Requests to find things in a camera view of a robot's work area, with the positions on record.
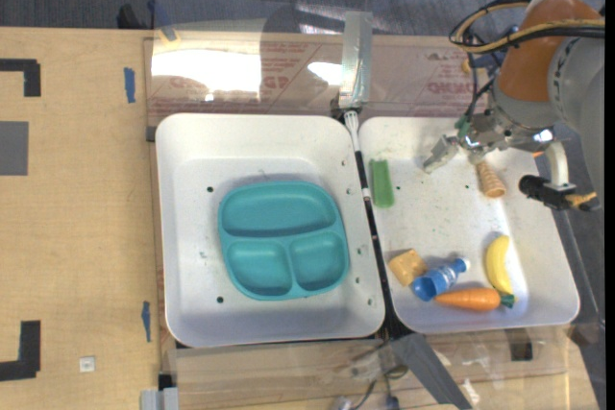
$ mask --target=toy sink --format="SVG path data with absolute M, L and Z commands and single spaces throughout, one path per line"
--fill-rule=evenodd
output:
M 510 246 L 505 267 L 517 301 L 512 309 L 501 306 L 482 313 L 424 302 L 403 287 L 387 266 L 397 317 L 422 333 L 570 323 L 578 314 L 578 291 L 553 213 L 518 188 L 524 175 L 538 174 L 534 158 L 515 149 L 487 155 L 506 187 L 498 199 L 482 194 L 476 168 L 463 152 L 425 173 L 422 164 L 436 139 L 451 134 L 454 125 L 449 118 L 376 117 L 361 126 L 365 162 L 387 161 L 394 193 L 393 206 L 374 209 L 384 261 L 409 248 L 429 268 L 462 256 L 472 266 L 459 275 L 455 287 L 488 286 L 485 250 L 498 235 L 506 234 Z
M 414 249 L 429 267 L 463 256 L 457 287 L 486 286 L 484 252 L 500 234 L 516 302 L 468 312 L 419 300 L 385 265 L 381 278 L 352 139 L 325 116 L 174 114 L 156 134 L 165 309 L 191 347 L 351 339 L 384 321 L 387 282 L 398 320 L 421 333 L 554 326 L 578 314 L 578 291 L 553 213 L 517 183 L 538 174 L 530 153 L 487 158 L 506 194 L 480 192 L 458 153 L 422 163 L 449 118 L 367 119 L 358 131 L 366 166 L 386 161 L 393 204 L 374 207 L 388 263 Z M 369 188 L 373 180 L 368 173 Z
M 166 320 L 177 340 L 220 347 L 378 330 L 381 282 L 342 125 L 174 114 L 158 126 L 156 150 Z
M 348 273 L 335 201 L 308 181 L 265 181 L 231 191 L 218 208 L 222 255 L 235 287 L 262 301 L 315 296 Z

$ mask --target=toy banana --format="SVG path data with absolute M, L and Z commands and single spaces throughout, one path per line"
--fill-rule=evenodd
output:
M 510 277 L 504 265 L 510 238 L 506 235 L 497 237 L 487 247 L 485 266 L 487 278 L 491 285 L 503 294 L 512 294 Z

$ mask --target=white tray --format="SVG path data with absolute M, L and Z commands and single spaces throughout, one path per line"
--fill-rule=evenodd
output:
M 323 116 L 175 114 L 156 133 L 166 320 L 191 347 L 360 338 L 384 304 L 357 164 L 346 129 Z M 340 210 L 350 255 L 325 294 L 257 301 L 232 284 L 217 232 L 218 205 L 243 184 L 305 180 Z
M 457 287 L 487 286 L 485 248 L 497 235 L 508 234 L 506 268 L 517 302 L 512 309 L 476 313 L 420 301 L 387 266 L 400 321 L 422 333 L 569 323 L 578 314 L 578 291 L 553 214 L 518 189 L 521 177 L 538 174 L 532 155 L 509 149 L 487 156 L 507 187 L 500 199 L 482 195 L 475 168 L 464 152 L 426 174 L 423 161 L 440 135 L 454 132 L 454 123 L 448 118 L 377 117 L 361 126 L 366 167 L 370 159 L 386 159 L 393 182 L 395 204 L 374 209 L 384 260 L 388 263 L 409 248 L 431 267 L 443 258 L 463 255 L 472 267 L 461 274 Z

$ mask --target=teal sectioned tray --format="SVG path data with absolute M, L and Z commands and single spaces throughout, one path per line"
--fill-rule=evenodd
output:
M 322 294 L 348 273 L 344 225 L 335 201 L 307 181 L 238 187 L 218 209 L 218 231 L 235 287 L 261 301 Z

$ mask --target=plastic water bottle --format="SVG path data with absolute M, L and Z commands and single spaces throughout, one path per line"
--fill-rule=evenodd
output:
M 422 301 L 431 301 L 438 294 L 448 291 L 455 283 L 459 274 L 470 268 L 470 260 L 457 258 L 448 265 L 429 270 L 412 282 L 412 292 Z

